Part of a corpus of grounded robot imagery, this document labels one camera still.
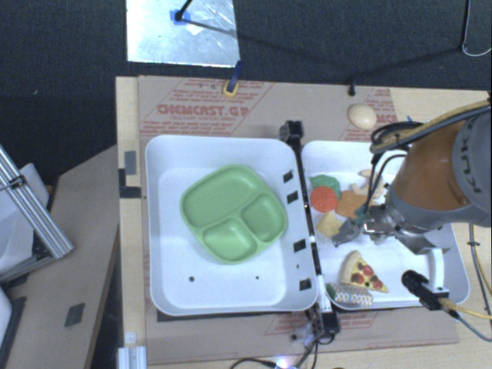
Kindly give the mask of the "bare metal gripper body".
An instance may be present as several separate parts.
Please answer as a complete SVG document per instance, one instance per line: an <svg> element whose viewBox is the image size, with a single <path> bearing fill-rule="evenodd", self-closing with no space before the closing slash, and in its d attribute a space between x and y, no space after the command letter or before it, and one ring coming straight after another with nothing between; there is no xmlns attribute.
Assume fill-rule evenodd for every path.
<svg viewBox="0 0 492 369"><path fill-rule="evenodd" d="M399 211L393 206L381 204L368 208L362 224L362 233L368 236L372 233L398 236L407 232L404 226L405 220Z"/></svg>

